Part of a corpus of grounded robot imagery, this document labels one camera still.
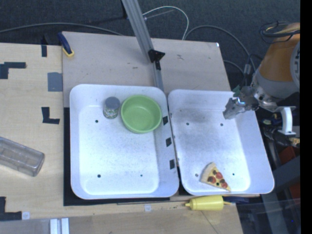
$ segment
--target pizza slice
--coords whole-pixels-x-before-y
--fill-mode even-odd
[[[201,175],[200,182],[215,186],[217,188],[225,189],[229,192],[231,191],[231,188],[225,181],[222,173],[218,170],[214,162],[207,165]]]

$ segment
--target green bowl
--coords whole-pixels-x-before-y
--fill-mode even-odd
[[[123,102],[121,118],[131,132],[144,134],[159,126],[162,115],[160,106],[152,98],[134,95]]]

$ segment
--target white tray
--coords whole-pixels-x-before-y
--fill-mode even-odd
[[[107,97],[122,103],[146,95],[165,118],[153,132],[134,134],[103,115]],[[155,87],[82,84],[70,93],[71,186],[83,199],[170,197],[178,190],[165,94]]]
[[[274,179],[254,111],[225,120],[232,92],[174,90],[168,105],[183,187],[192,195],[266,194]],[[232,192],[201,183],[215,162]]]

